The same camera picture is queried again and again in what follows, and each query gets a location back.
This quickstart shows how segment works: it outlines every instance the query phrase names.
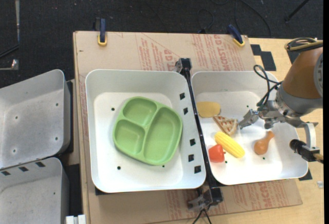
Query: cardboard sheet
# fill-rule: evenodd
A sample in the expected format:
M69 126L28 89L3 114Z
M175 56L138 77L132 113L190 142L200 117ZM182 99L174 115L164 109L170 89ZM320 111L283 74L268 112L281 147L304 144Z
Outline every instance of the cardboard sheet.
M108 32L107 46L97 44L97 32L74 33L79 71L83 143L90 222L152 223L195 218L187 202L195 190L149 191L96 195L90 173L85 77L94 69L173 70L179 58L190 58L192 71L252 70L255 60L248 37L244 47L230 35ZM294 180L259 182L221 188L224 201L210 208L221 215L302 203Z

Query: green plate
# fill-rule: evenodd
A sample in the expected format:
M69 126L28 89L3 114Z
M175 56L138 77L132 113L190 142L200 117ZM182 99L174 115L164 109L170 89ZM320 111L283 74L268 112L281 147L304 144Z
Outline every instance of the green plate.
M172 108L144 97L132 97L120 110L113 129L116 148L150 165L169 162L178 147L182 119Z

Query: red pepper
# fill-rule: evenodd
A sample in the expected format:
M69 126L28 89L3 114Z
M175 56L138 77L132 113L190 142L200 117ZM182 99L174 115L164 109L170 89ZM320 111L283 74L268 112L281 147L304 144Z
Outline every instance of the red pepper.
M222 145L217 144L214 145L213 147L209 148L209 159L211 162L219 163L219 162L224 162L225 157L224 157L224 150Z

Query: white bin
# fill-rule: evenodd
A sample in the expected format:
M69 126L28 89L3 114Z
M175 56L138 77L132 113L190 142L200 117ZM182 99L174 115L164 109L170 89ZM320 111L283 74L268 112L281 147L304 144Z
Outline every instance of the white bin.
M94 70L86 77L92 179L106 193L193 189L206 177L186 79L172 71ZM112 131L124 102L135 96L165 104L180 114L183 131L172 160L154 166L115 148Z
M269 79L277 81L270 73ZM267 92L266 81L253 71L197 72L191 79L196 102L213 101L221 105L221 116L238 121L249 109L256 110L257 102ZM269 99L275 99L273 90ZM200 118L207 149L216 144L214 135L220 131L212 118ZM243 129L238 128L232 136L245 150L243 158L235 158L228 152L227 163L210 162L213 176L222 184L242 184L260 181L298 178L308 171L308 163L289 147L292 139L298 139L296 129L287 123L276 123L270 129L275 137L269 143L265 155L253 151L255 141L266 135L264 120Z
M60 154L70 143L70 93L61 70L0 89L0 170Z
M69 183L57 158L0 171L0 224L64 224Z

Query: dark carpet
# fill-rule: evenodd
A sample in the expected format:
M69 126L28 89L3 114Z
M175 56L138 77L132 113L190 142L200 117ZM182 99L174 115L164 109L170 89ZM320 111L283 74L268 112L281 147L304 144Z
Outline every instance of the dark carpet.
M10 67L12 59L19 58L17 45L15 0L0 0L0 68Z
M0 87L56 68L73 79L72 34L92 30L96 17L107 31L225 34L232 24L251 38L323 39L323 0L309 0L285 22L303 1L20 0L20 69L0 71Z

